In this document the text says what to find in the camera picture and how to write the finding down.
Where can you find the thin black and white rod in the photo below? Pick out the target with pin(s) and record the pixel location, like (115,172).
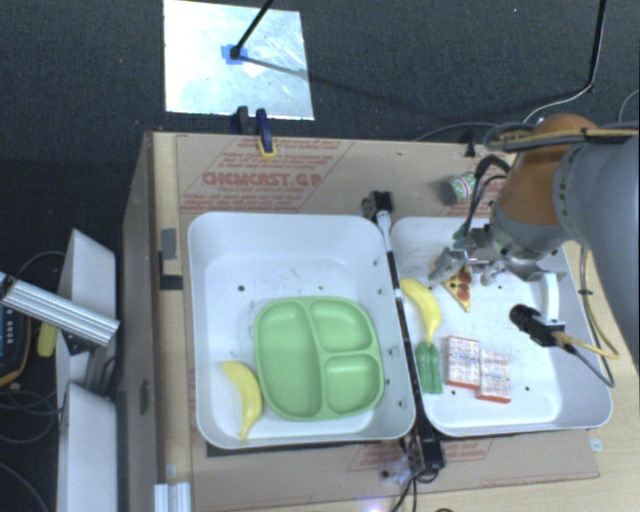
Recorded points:
(400,300)

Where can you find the toy pizza slice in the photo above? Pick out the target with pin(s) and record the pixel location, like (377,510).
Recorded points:
(462,292)

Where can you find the green toy bean bunch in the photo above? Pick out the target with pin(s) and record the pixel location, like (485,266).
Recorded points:
(429,367)

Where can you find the brown cardboard board red print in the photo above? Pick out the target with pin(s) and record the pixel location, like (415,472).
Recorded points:
(280,185)

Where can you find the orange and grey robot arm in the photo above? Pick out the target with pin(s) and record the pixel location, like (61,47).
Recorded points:
(590,200)

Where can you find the white patterned paper cup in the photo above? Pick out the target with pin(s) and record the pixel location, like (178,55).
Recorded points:
(459,186)

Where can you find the yellow banana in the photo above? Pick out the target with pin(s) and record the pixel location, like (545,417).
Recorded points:
(247,387)
(426,302)

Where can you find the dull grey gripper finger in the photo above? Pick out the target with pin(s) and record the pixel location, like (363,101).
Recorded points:
(447,264)
(492,275)

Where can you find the green divided plate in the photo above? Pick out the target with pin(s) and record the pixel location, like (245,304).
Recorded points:
(290,360)

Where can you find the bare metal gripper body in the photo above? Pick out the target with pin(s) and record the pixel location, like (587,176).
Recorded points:
(487,247)

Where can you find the orange and white carton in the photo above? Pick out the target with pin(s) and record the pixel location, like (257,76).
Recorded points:
(462,362)
(494,377)

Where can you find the white plastic tray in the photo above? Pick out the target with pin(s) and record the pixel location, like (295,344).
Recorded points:
(540,400)
(280,260)

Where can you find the black cylinder on white bracket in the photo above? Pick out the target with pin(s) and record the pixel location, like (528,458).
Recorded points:
(537,327)

